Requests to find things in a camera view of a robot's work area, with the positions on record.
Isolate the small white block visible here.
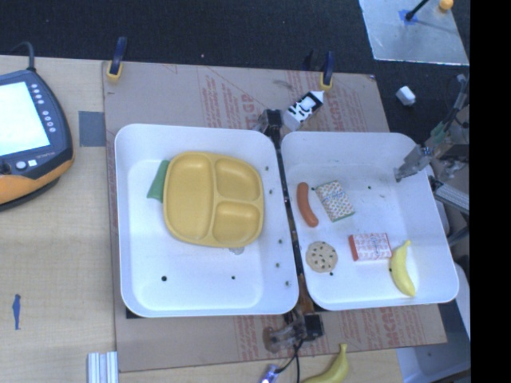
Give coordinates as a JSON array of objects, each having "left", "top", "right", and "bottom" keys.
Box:
[{"left": 395, "top": 85, "right": 417, "bottom": 108}]

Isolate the black and white milk carton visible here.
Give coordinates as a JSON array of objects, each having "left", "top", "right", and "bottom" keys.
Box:
[{"left": 282, "top": 89, "right": 326, "bottom": 132}]

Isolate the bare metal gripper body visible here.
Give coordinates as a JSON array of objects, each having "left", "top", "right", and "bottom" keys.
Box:
[{"left": 423, "top": 143, "right": 470, "bottom": 181}]

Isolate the brown chocolate chip biscuit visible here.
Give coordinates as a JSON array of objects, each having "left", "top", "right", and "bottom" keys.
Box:
[{"left": 305, "top": 240, "right": 339, "bottom": 274}]

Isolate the orange and white carton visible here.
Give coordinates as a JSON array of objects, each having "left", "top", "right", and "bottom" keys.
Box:
[{"left": 348, "top": 232, "right": 394, "bottom": 263}]

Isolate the black block with thin wires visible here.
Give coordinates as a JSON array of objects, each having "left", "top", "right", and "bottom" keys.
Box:
[
  {"left": 261, "top": 109, "right": 285, "bottom": 136},
  {"left": 303, "top": 313, "right": 325, "bottom": 341}
]

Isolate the orange sausage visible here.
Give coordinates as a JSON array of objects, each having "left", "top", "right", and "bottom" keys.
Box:
[{"left": 295, "top": 181, "right": 320, "bottom": 229}]

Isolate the yellow divided plate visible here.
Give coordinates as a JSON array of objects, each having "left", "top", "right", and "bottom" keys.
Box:
[{"left": 162, "top": 151, "right": 265, "bottom": 249}]

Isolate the yellow banana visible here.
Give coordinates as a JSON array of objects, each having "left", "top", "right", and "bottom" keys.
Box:
[
  {"left": 388, "top": 239, "right": 418, "bottom": 298},
  {"left": 302, "top": 343, "right": 350, "bottom": 383}
]

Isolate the green flat piece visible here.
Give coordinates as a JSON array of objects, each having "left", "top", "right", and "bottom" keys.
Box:
[{"left": 146, "top": 159, "right": 171, "bottom": 203}]

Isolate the brown cardboard board red print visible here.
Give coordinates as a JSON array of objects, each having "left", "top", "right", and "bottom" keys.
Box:
[{"left": 101, "top": 60, "right": 449, "bottom": 373}]

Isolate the thin black rod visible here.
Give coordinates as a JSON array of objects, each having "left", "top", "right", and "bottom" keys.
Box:
[{"left": 270, "top": 124, "right": 309, "bottom": 314}]

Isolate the white plastic tray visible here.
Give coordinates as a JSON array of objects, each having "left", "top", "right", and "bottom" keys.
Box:
[
  {"left": 280, "top": 131, "right": 460, "bottom": 312},
  {"left": 114, "top": 123, "right": 300, "bottom": 318}
]

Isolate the orange and green patterned packet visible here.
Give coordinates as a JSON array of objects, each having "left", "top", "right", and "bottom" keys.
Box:
[{"left": 315, "top": 180, "right": 356, "bottom": 223}]

